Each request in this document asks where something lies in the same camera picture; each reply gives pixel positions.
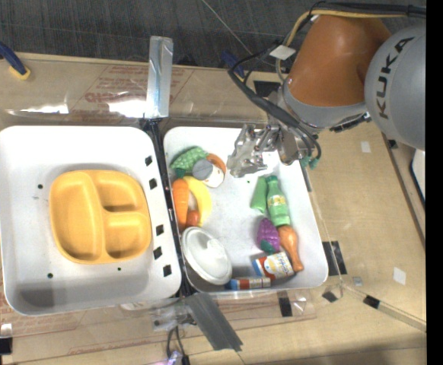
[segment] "orange toy bottle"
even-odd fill
[[[298,254],[298,235],[291,226],[285,225],[277,228],[281,246],[289,254],[294,271],[302,271],[304,269],[303,263],[299,259]]]

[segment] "black hole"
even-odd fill
[[[170,275],[172,273],[171,271],[171,266],[170,265],[166,265],[162,268],[162,270],[164,271],[164,277]]]
[[[156,250],[154,250],[154,259],[158,259],[160,256],[162,256],[162,249],[159,246]]]

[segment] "yellow divided plate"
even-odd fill
[[[49,214],[56,245],[73,262],[133,259],[151,242],[144,191],[131,176],[115,170],[63,173],[51,185]]]

